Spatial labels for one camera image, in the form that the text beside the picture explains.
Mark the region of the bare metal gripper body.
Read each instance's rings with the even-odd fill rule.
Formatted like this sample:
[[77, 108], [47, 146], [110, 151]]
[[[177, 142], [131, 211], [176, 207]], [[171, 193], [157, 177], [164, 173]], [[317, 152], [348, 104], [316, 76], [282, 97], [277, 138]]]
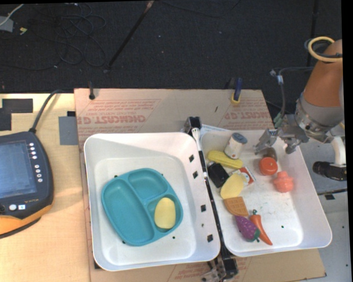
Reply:
[[306, 114], [285, 114], [276, 118], [277, 134], [288, 145], [300, 145], [311, 139], [325, 143], [328, 141], [326, 126], [314, 121]]

